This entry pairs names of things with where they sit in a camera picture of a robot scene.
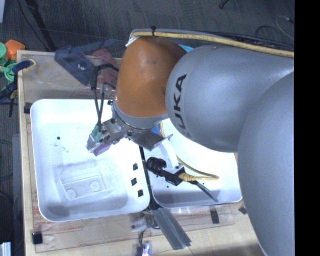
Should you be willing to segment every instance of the white surface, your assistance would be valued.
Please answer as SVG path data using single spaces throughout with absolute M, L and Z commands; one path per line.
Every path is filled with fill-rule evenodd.
M 111 107 L 104 106 L 103 121 L 112 116 Z M 150 195 L 136 144 L 122 139 L 99 156 L 86 149 L 98 120 L 94 100 L 41 99 L 32 105 L 30 117 L 38 204 L 46 219 L 97 218 L 140 212 L 148 206 Z M 137 184 L 132 186 L 134 178 Z M 139 190 L 143 196 L 138 197 Z
M 234 203 L 242 198 L 238 166 L 233 153 L 214 151 L 191 141 L 180 134 L 169 119 L 162 121 L 162 124 L 166 137 L 173 134 L 170 142 L 176 155 L 182 161 L 198 171 L 217 175 L 219 179 L 199 180 L 217 197 L 217 203 L 195 185 L 183 182 L 174 186 L 166 182 L 164 178 L 150 173 L 153 195 L 161 206 L 177 208 L 216 205 Z M 152 152 L 145 152 L 146 160 L 151 156 L 161 158 L 163 153 L 159 148 Z M 203 176 L 187 167 L 185 167 L 185 172 L 193 176 Z

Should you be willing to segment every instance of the black wire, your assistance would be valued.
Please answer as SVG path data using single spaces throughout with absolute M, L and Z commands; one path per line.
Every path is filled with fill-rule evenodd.
M 104 108 L 104 101 L 105 101 L 105 86 L 102 86 L 102 92 L 101 92 L 101 103 L 100 103 L 100 122 L 101 122 L 101 119 L 102 119 L 102 111 L 103 111 L 103 108 Z
M 11 102 L 2 102 L 0 103 L 0 106 L 1 105 L 11 105 Z
M 196 185 L 199 189 L 201 189 L 204 193 L 206 193 L 213 201 L 218 203 L 218 199 L 214 196 L 214 194 L 212 194 L 212 192 L 205 187 L 204 185 L 202 185 L 201 183 L 199 183 L 198 181 L 188 181 L 189 183 Z
M 7 140 L 4 140 L 4 139 L 0 139 L 0 144 L 5 144 L 5 145 L 9 145 L 9 146 L 12 146 L 12 143 L 7 141 Z
M 93 96 L 94 96 L 95 109 L 96 109 L 96 113 L 97 113 L 97 116 L 98 116 L 98 122 L 97 122 L 98 130 L 99 130 L 99 132 L 101 132 L 101 116 L 100 116 L 97 92 L 96 92 L 95 88 L 93 88 L 92 91 L 93 91 Z
M 148 186 L 148 191 L 150 194 L 150 201 L 149 201 L 149 205 L 148 205 L 147 209 L 148 210 L 156 210 L 156 209 L 160 208 L 161 206 L 157 203 L 157 201 L 154 198 L 154 194 L 152 193 L 149 173 L 148 173 L 148 169 L 147 169 L 147 165 L 146 165 L 146 156 L 145 156 L 144 148 L 142 146 L 139 146 L 139 151 L 140 151 L 140 156 L 141 156 L 141 160 L 142 160 L 146 183 Z
M 107 69 L 107 68 L 119 72 L 119 69 L 117 67 L 115 67 L 114 65 L 112 65 L 112 64 L 107 64 L 106 63 L 106 64 L 101 64 L 101 65 L 98 66 L 98 70 L 104 70 L 104 69 Z
M 273 27 L 273 26 L 261 25 L 261 26 L 258 26 L 258 27 L 256 28 L 256 30 L 255 30 L 255 32 L 254 32 L 255 37 L 258 36 L 259 30 L 264 29 L 264 28 L 266 28 L 266 29 L 272 29 L 272 30 L 274 30 L 276 33 L 278 32 L 277 29 L 276 29 L 275 27 Z
M 142 247 L 142 240 L 144 239 L 144 232 L 145 232 L 145 231 L 142 231 L 142 232 L 139 234 L 139 237 L 138 237 L 138 242 L 139 242 L 140 247 Z
M 282 50 L 288 50 L 288 51 L 294 50 L 294 46 L 292 44 L 281 43 L 278 41 L 272 41 L 272 40 L 257 37 L 258 31 L 264 27 L 269 27 L 269 26 L 263 25 L 258 27 L 255 31 L 255 36 L 237 34 L 237 33 L 227 33 L 227 32 L 215 32 L 215 31 L 203 31 L 203 30 L 198 30 L 198 31 L 225 37 L 225 38 L 231 38 L 235 41 L 244 42 L 252 45 L 260 45 L 260 46 L 265 46 L 269 48 L 282 49 Z
M 22 15 L 23 15 L 26 23 L 28 23 L 28 25 L 30 26 L 30 28 L 33 30 L 35 36 L 36 36 L 36 37 L 38 38 L 38 40 L 43 44 L 44 48 L 45 48 L 47 51 L 49 51 L 49 52 L 54 52 L 54 50 L 52 50 L 52 49 L 50 49 L 49 47 L 47 47 L 46 44 L 40 39 L 40 37 L 38 36 L 38 34 L 37 34 L 37 32 L 35 31 L 34 27 L 33 27 L 33 26 L 30 24 L 30 22 L 28 21 L 26 15 L 25 15 L 25 12 L 24 12 L 24 10 L 23 10 L 23 8 L 22 8 L 22 6 L 21 6 L 21 3 L 19 2 L 19 0 L 16 0 L 16 1 L 18 2 L 18 5 L 19 5 L 19 7 L 20 7 L 20 10 L 21 10 L 21 12 L 22 12 Z
M 15 99 L 13 98 L 13 99 L 10 101 L 9 117 L 12 117 L 12 113 L 13 113 L 13 110 L 14 110 L 14 104 L 15 104 Z

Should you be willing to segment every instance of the clear plastic container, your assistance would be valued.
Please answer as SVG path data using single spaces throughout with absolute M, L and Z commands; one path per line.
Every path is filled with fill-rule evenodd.
M 108 167 L 62 173 L 57 181 L 61 201 L 65 206 L 90 203 L 109 197 L 118 184 Z

